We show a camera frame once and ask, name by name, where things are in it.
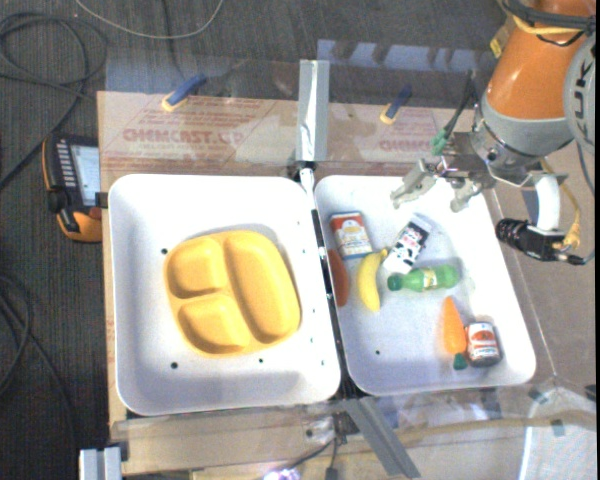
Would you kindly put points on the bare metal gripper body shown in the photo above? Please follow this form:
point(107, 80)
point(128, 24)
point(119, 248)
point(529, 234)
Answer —
point(472, 160)

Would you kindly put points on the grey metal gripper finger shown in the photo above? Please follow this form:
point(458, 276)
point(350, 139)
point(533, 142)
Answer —
point(411, 184)
point(464, 195)

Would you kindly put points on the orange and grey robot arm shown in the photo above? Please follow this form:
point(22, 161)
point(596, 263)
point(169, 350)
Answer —
point(530, 78)

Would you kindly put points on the black and white milk carton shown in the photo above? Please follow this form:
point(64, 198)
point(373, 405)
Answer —
point(407, 245)

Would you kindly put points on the red and white carton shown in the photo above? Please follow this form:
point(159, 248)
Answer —
point(350, 235)

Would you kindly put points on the green plastic bottle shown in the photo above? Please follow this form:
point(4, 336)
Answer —
point(422, 278)

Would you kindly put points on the yellow banana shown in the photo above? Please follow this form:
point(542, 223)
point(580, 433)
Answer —
point(369, 280)

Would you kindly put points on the red sausage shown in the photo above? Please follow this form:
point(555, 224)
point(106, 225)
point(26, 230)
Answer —
point(338, 278)

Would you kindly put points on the orange carrot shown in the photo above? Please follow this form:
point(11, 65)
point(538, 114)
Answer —
point(453, 330)

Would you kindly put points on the small red and white can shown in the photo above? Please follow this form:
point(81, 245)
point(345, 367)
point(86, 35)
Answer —
point(482, 344)

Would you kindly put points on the white plastic tray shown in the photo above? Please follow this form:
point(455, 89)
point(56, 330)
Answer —
point(145, 288)
point(405, 348)

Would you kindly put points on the yellow divided plate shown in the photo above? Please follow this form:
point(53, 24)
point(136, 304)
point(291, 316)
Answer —
point(232, 293)

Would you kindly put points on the brown cardboard board, red print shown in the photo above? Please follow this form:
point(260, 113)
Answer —
point(205, 135)

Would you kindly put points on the black cylinder on white bracket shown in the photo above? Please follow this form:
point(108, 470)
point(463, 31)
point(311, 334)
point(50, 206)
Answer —
point(535, 233)

